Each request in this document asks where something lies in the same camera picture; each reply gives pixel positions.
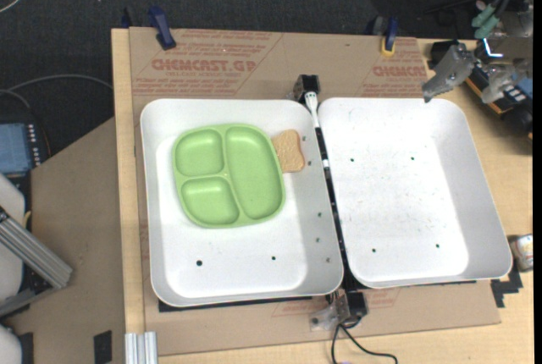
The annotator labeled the white plastic tray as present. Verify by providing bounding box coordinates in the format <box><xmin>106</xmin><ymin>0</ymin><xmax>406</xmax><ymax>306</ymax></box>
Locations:
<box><xmin>139</xmin><ymin>97</ymin><xmax>345</xmax><ymax>308</ymax></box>
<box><xmin>316</xmin><ymin>96</ymin><xmax>514</xmax><ymax>290</ymax></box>

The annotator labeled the small black box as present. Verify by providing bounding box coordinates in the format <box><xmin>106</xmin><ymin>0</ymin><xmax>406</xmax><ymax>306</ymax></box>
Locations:
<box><xmin>429</xmin><ymin>39</ymin><xmax>460</xmax><ymax>63</ymax></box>

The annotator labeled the brown toy bread slice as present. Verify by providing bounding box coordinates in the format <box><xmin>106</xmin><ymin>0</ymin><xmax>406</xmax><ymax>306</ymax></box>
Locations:
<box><xmin>269</xmin><ymin>128</ymin><xmax>307</xmax><ymax>175</ymax></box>

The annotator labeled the small white can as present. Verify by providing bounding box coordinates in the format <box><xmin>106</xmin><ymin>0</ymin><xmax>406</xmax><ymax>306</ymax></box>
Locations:
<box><xmin>507</xmin><ymin>234</ymin><xmax>534</xmax><ymax>273</ymax></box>

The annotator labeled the green divided plate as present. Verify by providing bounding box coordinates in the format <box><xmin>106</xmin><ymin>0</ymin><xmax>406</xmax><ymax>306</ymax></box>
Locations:
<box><xmin>171</xmin><ymin>123</ymin><xmax>287</xmax><ymax>229</ymax></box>

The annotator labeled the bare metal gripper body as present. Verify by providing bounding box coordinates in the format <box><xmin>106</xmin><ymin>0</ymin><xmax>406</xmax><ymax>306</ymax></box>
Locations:
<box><xmin>479</xmin><ymin>0</ymin><xmax>534</xmax><ymax>63</ymax></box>

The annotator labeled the thin black and white rod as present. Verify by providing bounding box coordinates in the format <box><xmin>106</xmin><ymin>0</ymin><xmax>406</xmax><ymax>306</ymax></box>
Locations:
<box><xmin>303</xmin><ymin>92</ymin><xmax>355</xmax><ymax>295</ymax></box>

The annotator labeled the brown cardboard board, red print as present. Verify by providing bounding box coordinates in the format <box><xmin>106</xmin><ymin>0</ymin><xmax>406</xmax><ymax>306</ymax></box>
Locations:
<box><xmin>128</xmin><ymin>26</ymin><xmax>503</xmax><ymax>357</ymax></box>

